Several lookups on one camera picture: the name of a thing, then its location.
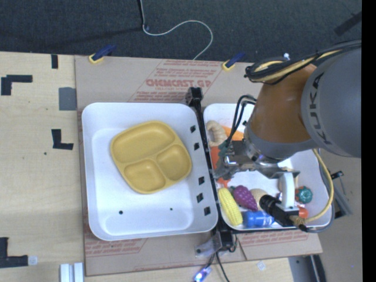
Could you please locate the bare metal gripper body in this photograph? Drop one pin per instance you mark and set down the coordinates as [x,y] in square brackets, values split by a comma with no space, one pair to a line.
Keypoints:
[243,154]

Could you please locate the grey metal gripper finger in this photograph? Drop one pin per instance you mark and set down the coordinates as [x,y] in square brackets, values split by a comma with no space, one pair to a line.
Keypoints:
[220,173]
[230,159]

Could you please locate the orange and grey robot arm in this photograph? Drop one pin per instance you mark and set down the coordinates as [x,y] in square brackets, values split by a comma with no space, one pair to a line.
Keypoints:
[282,113]

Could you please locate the small orange toy piece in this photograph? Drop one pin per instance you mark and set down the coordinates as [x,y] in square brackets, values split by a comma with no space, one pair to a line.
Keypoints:
[224,182]

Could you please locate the orange red toy food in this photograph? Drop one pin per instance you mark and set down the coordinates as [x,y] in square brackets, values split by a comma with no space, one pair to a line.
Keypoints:
[215,157]

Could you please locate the thin black rod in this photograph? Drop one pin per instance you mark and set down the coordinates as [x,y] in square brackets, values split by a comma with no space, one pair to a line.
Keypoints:
[207,157]

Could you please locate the orange carrot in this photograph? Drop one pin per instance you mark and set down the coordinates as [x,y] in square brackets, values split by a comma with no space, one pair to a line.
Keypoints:
[235,134]

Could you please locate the beige croissant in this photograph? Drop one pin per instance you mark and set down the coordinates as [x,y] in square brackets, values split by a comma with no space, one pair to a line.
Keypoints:
[216,131]

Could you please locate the yellow corn cob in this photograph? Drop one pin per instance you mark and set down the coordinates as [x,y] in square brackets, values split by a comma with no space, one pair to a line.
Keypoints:
[230,206]

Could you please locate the purple grapes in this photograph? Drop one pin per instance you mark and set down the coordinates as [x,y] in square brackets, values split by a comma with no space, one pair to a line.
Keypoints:
[245,197]

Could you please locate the beige round toy food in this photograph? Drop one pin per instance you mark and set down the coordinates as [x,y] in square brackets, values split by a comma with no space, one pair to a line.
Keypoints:
[258,195]

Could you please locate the blue bottle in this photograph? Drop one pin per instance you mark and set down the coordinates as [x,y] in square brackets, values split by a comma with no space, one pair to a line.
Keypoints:
[255,218]

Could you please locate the white plastic tray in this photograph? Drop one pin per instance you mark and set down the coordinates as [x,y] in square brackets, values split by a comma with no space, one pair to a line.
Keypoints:
[311,169]
[141,216]

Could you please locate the green and orange toy vegetable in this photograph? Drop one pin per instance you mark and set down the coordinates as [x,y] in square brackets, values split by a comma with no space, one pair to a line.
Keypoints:
[304,195]

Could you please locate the yellow divided plate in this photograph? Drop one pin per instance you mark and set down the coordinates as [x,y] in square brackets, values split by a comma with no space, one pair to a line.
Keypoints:
[147,154]

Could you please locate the small orange toy food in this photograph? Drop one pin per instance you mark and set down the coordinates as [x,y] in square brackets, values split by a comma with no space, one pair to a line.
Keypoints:
[303,212]

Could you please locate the brown cardboard board red print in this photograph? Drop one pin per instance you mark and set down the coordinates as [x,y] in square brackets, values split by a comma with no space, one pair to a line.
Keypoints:
[117,75]

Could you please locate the black cylinder on white bracket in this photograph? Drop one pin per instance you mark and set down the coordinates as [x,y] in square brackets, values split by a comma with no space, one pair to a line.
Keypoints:
[286,192]

